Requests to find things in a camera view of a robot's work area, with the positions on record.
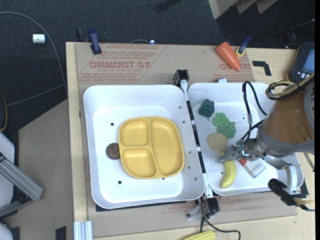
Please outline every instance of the yellow object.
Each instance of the yellow object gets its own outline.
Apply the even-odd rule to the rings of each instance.
[[[241,58],[245,53],[244,51],[242,53],[239,53],[239,50],[240,50],[240,47],[239,46],[236,50],[235,50],[235,55],[238,57],[238,58]]]
[[[236,163],[234,160],[226,161],[224,166],[225,173],[221,182],[221,188],[223,189],[230,187],[234,183],[237,174]]]
[[[209,147],[216,151],[216,152],[222,152],[227,147],[228,139],[226,136],[224,136],[220,132],[215,132],[209,135],[207,139]]]
[[[191,236],[188,236],[187,238],[184,238],[183,240],[215,240],[216,234],[212,230],[208,230],[205,232],[197,233]]]
[[[171,177],[183,169],[185,153],[176,124],[165,117],[136,117],[118,132],[124,170],[139,179]]]
[[[302,206],[306,204],[315,204],[316,200],[302,200],[300,197],[294,197],[293,201],[297,206]]]

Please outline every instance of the blue clamp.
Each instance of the blue clamp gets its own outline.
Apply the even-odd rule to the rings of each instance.
[[[88,38],[89,41],[92,42],[91,44],[91,50],[94,55],[101,54],[101,49],[98,42],[98,34],[94,28],[88,29]]]
[[[247,47],[247,45],[250,43],[251,41],[251,36],[247,36],[244,41],[242,42],[242,44],[236,49],[235,51],[235,55],[240,58],[242,57],[242,55],[245,54],[245,49]]]

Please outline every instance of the black cable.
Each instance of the black cable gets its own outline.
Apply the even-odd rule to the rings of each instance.
[[[241,233],[240,233],[240,231],[238,231],[238,230],[221,230],[221,229],[218,229],[218,228],[216,228],[214,225],[212,225],[205,217],[202,217],[202,218],[201,218],[201,223],[203,224],[204,221],[206,221],[206,223],[208,223],[212,228],[214,228],[215,230],[217,230],[217,231],[219,231],[219,232],[222,232],[222,233],[233,233],[233,232],[236,232],[236,233],[239,234],[238,240],[241,239]]]
[[[255,90],[254,86],[252,85],[252,83],[249,82],[249,81],[245,81],[245,82],[243,83],[243,85],[242,85],[242,86],[244,86],[244,89],[242,88],[242,91],[246,92],[246,84],[248,84],[248,85],[251,87],[252,92],[253,92],[253,95],[254,95],[254,99],[255,99],[255,102],[256,102],[258,108],[259,108],[260,111],[266,116],[267,113],[266,113],[266,112],[263,110],[263,108],[260,106],[260,103],[259,103],[259,100],[258,100],[258,96],[257,96],[256,90]]]
[[[136,40],[131,41],[129,44],[133,44],[136,42],[143,42],[143,43],[150,44],[150,42],[148,40],[144,40],[144,39],[136,39]]]
[[[245,104],[245,107],[246,107],[246,112],[247,112],[247,115],[249,118],[249,130],[246,132],[246,139],[244,141],[244,143],[246,143],[249,138],[250,138],[250,134],[251,134],[251,130],[252,130],[252,118],[251,118],[251,111],[250,111],[250,108],[249,108],[249,104],[248,104],[248,99],[247,99],[247,84],[251,87],[252,89],[252,92],[253,92],[253,95],[254,95],[254,99],[255,99],[255,102],[258,106],[258,108],[260,109],[260,111],[266,116],[267,113],[263,110],[263,108],[260,106],[260,103],[259,103],[259,100],[258,100],[258,97],[257,97],[257,93],[256,93],[256,90],[255,88],[253,87],[253,85],[251,84],[251,82],[249,81],[245,81],[242,85],[242,92],[243,92],[243,100],[244,100],[244,104]]]
[[[296,25],[297,24],[297,20],[296,20],[296,15],[297,13],[300,14],[300,16],[306,16],[307,18],[314,18],[315,17],[315,13],[314,11],[308,11],[305,9],[301,9],[301,8],[297,8],[291,5],[291,3],[287,0],[283,0],[283,2],[286,4],[286,6],[291,10],[291,18],[292,18],[292,24],[291,25]],[[314,30],[306,30],[305,28],[301,28],[301,27],[295,27],[292,29],[292,33],[295,34],[295,31],[300,32],[300,33],[304,33],[307,34],[311,37],[315,36],[315,31]]]
[[[13,12],[13,11],[2,11],[0,12],[0,15],[16,15],[16,16],[20,16],[20,17],[23,17],[23,18],[26,18],[30,21],[32,21],[34,24],[36,24],[40,29],[42,29],[42,31],[46,34],[46,36],[48,37],[51,45],[52,45],[52,48],[54,50],[54,53],[55,53],[55,56],[56,56],[56,59],[58,61],[58,64],[59,64],[59,68],[60,68],[60,73],[61,73],[61,77],[62,77],[62,80],[63,80],[63,85],[64,85],[64,88],[65,88],[65,94],[66,96],[68,97],[68,89],[67,89],[67,84],[66,84],[66,80],[65,80],[65,77],[64,77],[64,72],[62,70],[62,66],[61,66],[61,63],[60,63],[60,59],[59,59],[59,55],[58,55],[58,52],[57,52],[57,49],[55,47],[55,44],[54,42],[52,41],[50,35],[47,33],[47,31],[38,23],[36,22],[33,18],[30,18],[29,16],[27,15],[24,15],[22,13],[18,13],[18,12]]]
[[[263,121],[264,121],[264,119],[262,119],[261,121],[257,122],[254,126],[252,126],[252,127],[250,128],[250,130],[248,130],[248,131],[242,136],[242,139],[244,140],[244,139],[246,138],[246,136],[249,134],[249,131],[252,131],[253,129],[259,127],[259,126],[262,124]]]
[[[257,40],[259,40],[259,39],[267,38],[267,37],[269,37],[269,36],[273,36],[273,35],[276,35],[276,34],[285,32],[285,31],[287,31],[287,30],[292,30],[292,29],[295,29],[295,28],[304,26],[304,25],[306,25],[306,24],[315,23],[315,22],[316,22],[316,18],[312,18],[312,19],[309,19],[309,20],[307,20],[307,21],[305,21],[305,22],[302,22],[302,23],[300,23],[300,24],[293,25],[293,26],[289,26],[289,27],[280,29],[280,30],[278,30],[278,31],[276,31],[276,32],[273,32],[273,33],[268,33],[268,34],[264,34],[264,35],[261,35],[261,36],[257,36],[257,37],[255,37],[253,40],[257,41]]]
[[[309,209],[309,208],[306,207],[304,204],[300,205],[300,208],[301,208],[302,210],[307,211],[307,212],[315,212],[315,211],[316,211],[316,209]]]
[[[279,30],[279,28],[278,28],[279,19],[281,18],[281,15],[282,15],[283,11],[284,11],[284,10],[287,10],[287,9],[291,9],[290,6],[283,7],[283,8],[279,11],[279,13],[277,14],[276,20],[275,20],[275,31],[278,31],[278,30]],[[276,34],[275,37],[276,37],[276,41],[277,41],[278,46],[281,48],[282,44],[281,44],[281,42],[280,42],[279,34]]]
[[[312,171],[313,171],[313,172],[315,172],[315,166],[314,166],[314,164],[312,163],[312,161],[311,161],[310,157],[308,156],[308,153],[307,153],[307,152],[304,152],[303,154],[304,154],[304,156],[305,156],[305,158],[306,158],[307,162],[308,162],[308,163],[309,163],[309,165],[311,166]]]
[[[204,223],[205,223],[205,218],[202,217],[200,222],[200,233],[202,233],[204,230]]]
[[[32,100],[32,99],[34,99],[34,98],[37,98],[37,97],[39,97],[39,96],[41,96],[41,95],[47,94],[47,93],[49,93],[49,92],[52,92],[52,91],[54,91],[54,90],[56,90],[56,89],[59,89],[59,88],[62,88],[62,87],[64,87],[63,84],[62,84],[62,85],[59,85],[59,86],[57,86],[57,87],[54,87],[54,88],[52,88],[52,89],[50,89],[50,90],[46,90],[46,91],[44,91],[44,92],[42,92],[42,93],[40,93],[40,94],[37,94],[37,95],[35,95],[35,96],[32,96],[32,97],[29,97],[29,98],[26,98],[26,99],[23,99],[23,100],[20,100],[20,101],[16,101],[16,102],[7,104],[6,106],[7,106],[7,107],[10,107],[10,106],[18,105],[18,104],[23,103],[23,102],[27,102],[27,101],[29,101],[29,100]]]

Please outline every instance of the dark carpet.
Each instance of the dark carpet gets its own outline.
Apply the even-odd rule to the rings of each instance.
[[[156,44],[240,45],[295,49],[315,41],[315,0],[279,0],[260,14],[255,5],[243,14],[235,6],[214,20],[208,0],[0,0],[1,12],[30,17],[49,34],[53,46],[34,44],[32,35],[43,33],[31,20],[0,14],[0,90],[8,105],[4,134],[10,136],[67,98],[66,42],[76,41],[76,30],[95,28],[101,43],[155,40]],[[54,91],[37,98],[20,102]]]

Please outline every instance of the beige cookie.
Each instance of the beige cookie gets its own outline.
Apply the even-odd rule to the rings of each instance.
[[[210,134],[208,137],[208,145],[216,152],[222,152],[227,148],[227,137],[220,132]]]

